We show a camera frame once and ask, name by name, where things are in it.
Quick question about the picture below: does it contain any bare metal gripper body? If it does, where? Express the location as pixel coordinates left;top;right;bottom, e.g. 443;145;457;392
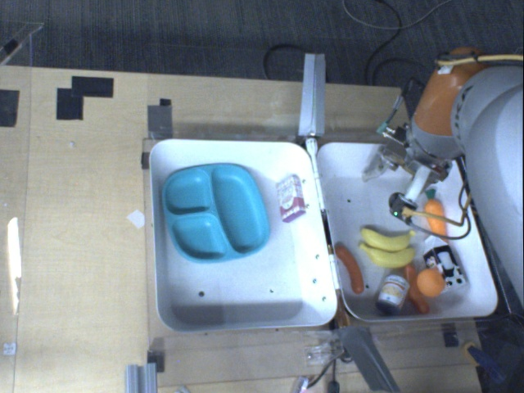
382;123;452;180

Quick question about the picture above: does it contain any white plastic tray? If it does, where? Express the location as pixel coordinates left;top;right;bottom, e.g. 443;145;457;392
317;141;499;323
148;138;339;333

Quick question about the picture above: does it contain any yellow banana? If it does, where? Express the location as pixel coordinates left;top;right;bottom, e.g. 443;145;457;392
359;226;417;253
358;241;417;269

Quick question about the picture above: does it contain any orange carrot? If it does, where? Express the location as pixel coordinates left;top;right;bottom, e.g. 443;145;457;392
422;187;449;239

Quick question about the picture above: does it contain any red and white carton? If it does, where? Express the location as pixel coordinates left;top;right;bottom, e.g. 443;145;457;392
274;173;308;224

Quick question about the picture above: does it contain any black and white carton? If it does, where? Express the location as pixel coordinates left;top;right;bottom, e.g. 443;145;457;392
422;237;469;291

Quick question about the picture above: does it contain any small dark can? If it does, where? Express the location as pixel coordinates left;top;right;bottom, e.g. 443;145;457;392
375;273;411;316

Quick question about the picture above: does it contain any orange fruit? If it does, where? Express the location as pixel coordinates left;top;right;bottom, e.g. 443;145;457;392
416;268;446;299

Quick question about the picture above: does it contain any blue divided plate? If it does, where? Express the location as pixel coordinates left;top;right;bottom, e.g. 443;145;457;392
161;162;272;264

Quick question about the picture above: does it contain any black cylinder on white bracket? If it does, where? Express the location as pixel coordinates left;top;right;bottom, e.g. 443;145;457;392
387;165;433;223

